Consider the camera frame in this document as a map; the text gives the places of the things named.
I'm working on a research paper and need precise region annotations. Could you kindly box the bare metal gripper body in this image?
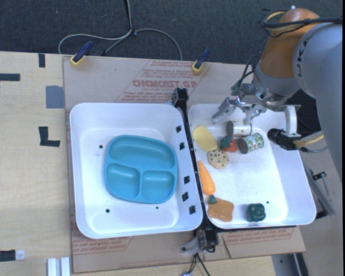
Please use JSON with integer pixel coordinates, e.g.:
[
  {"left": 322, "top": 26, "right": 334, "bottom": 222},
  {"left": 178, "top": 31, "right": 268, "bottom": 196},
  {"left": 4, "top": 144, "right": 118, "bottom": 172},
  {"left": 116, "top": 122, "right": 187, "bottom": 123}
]
[{"left": 236, "top": 82, "right": 289, "bottom": 110}]

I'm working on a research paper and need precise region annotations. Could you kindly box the green labelled can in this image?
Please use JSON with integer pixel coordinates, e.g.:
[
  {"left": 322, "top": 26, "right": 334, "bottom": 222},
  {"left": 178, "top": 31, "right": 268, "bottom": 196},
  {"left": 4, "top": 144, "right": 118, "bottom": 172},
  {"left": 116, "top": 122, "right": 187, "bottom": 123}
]
[{"left": 237, "top": 132, "right": 265, "bottom": 155}]

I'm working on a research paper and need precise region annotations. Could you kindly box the orange carrot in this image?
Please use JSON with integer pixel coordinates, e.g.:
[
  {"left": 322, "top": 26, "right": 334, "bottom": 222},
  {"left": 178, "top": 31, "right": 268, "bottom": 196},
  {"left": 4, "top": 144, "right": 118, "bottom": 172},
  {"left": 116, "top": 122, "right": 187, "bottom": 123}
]
[{"left": 197, "top": 160, "right": 218, "bottom": 205}]

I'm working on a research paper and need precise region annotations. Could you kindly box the white plastic tray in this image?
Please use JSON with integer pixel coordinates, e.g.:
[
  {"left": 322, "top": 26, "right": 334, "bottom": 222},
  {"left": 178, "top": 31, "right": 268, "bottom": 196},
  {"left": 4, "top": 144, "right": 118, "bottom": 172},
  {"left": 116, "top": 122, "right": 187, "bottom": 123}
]
[
  {"left": 187, "top": 103, "right": 317, "bottom": 229},
  {"left": 69, "top": 102, "right": 204, "bottom": 240}
]

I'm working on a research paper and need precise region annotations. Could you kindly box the blue divided plate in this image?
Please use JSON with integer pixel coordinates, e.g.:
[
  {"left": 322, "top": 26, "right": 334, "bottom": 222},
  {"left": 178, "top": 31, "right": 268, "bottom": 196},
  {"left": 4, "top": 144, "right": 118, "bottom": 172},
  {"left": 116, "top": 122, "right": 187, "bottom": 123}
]
[{"left": 104, "top": 135, "right": 179, "bottom": 205}]

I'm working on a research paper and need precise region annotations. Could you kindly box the black cylinder on white bracket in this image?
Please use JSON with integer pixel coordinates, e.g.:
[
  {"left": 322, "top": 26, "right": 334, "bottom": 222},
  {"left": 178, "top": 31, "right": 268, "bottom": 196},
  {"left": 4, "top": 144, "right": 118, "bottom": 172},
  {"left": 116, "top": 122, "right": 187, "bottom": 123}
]
[{"left": 267, "top": 105, "right": 302, "bottom": 151}]

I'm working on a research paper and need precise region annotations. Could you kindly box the orange sauce splat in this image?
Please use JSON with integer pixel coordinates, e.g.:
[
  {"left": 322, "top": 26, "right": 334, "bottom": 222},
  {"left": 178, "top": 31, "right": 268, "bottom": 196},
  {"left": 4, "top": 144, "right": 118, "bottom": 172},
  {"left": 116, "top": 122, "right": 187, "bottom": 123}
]
[{"left": 207, "top": 197, "right": 235, "bottom": 223}]

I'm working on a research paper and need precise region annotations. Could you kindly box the red strawberry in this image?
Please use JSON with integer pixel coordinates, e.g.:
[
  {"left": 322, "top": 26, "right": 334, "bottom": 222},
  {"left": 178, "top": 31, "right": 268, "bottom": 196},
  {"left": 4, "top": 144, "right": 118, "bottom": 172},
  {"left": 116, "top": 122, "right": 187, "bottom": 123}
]
[{"left": 219, "top": 135, "right": 238, "bottom": 153}]

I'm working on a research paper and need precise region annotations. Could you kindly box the black block with wires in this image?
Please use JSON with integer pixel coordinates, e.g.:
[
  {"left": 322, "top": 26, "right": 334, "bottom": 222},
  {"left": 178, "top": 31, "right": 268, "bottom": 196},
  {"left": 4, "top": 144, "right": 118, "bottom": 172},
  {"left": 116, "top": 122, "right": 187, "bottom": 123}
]
[
  {"left": 171, "top": 87, "right": 189, "bottom": 108},
  {"left": 193, "top": 226, "right": 219, "bottom": 248}
]

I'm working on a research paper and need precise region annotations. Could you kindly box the beige chocolate chip biscuit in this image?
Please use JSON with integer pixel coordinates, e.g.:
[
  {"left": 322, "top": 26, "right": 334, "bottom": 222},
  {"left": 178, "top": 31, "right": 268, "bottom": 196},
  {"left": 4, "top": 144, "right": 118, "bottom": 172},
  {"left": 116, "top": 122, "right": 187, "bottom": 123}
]
[{"left": 206, "top": 148, "right": 230, "bottom": 170}]

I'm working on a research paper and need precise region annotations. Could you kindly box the white can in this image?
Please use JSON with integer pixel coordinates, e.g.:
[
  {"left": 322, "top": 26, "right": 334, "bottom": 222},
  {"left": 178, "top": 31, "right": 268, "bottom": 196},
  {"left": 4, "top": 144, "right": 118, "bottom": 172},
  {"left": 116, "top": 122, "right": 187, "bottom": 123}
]
[{"left": 225, "top": 120, "right": 252, "bottom": 136}]

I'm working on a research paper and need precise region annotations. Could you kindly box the thin black rod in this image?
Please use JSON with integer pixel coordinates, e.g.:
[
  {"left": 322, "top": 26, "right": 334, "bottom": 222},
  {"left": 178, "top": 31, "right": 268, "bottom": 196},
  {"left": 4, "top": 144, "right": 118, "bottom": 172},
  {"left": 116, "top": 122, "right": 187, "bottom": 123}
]
[{"left": 180, "top": 102, "right": 212, "bottom": 232}]

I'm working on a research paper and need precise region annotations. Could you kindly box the green bell pepper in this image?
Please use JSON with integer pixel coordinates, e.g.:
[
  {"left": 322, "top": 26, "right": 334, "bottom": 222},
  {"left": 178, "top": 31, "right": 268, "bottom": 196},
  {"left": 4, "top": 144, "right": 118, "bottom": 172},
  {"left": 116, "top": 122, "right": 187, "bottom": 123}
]
[{"left": 246, "top": 202, "right": 267, "bottom": 223}]

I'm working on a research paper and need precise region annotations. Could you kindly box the brown cardboard board red print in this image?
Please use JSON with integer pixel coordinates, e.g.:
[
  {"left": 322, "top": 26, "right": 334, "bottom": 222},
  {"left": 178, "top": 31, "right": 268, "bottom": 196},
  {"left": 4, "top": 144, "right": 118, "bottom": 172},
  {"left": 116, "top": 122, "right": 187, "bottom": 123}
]
[{"left": 62, "top": 55, "right": 306, "bottom": 274}]

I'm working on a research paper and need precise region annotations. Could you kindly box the yellow potato chip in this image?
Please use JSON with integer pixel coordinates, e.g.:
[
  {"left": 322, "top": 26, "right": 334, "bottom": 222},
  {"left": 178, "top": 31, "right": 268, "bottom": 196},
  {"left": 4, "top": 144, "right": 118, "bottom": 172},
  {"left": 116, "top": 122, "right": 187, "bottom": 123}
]
[{"left": 193, "top": 125, "right": 219, "bottom": 152}]

